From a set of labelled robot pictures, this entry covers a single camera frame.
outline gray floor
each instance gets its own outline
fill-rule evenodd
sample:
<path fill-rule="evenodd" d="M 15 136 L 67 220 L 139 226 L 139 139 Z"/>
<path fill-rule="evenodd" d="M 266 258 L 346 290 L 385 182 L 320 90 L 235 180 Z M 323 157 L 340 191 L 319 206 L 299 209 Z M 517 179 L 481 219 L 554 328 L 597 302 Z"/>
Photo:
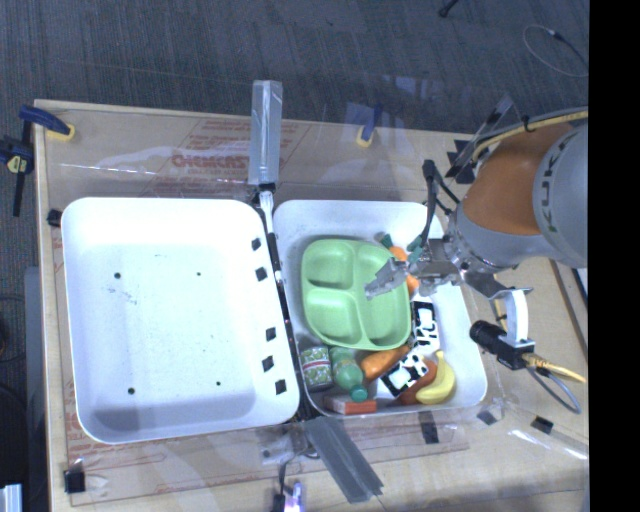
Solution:
<path fill-rule="evenodd" d="M 588 104 L 588 70 L 569 46 L 531 27 L 536 58 L 523 39 L 548 27 L 588 61 L 588 0 L 460 0 L 446 18 L 444 3 L 3 0 L 0 134 L 20 137 L 20 105 L 36 98 L 246 115 L 254 79 L 283 82 L 285 118 L 357 122 L 381 103 L 384 124 L 466 133 L 505 93 L 530 116 Z M 38 263 L 32 176 L 18 218 L 14 184 L 3 169 L 3 297 L 22 295 Z M 9 359 L 24 352 L 24 313 L 0 304 Z M 0 383 L 23 400 L 25 372 L 24 359 L 0 363 Z M 0 432 L 19 428 L 0 404 Z"/>

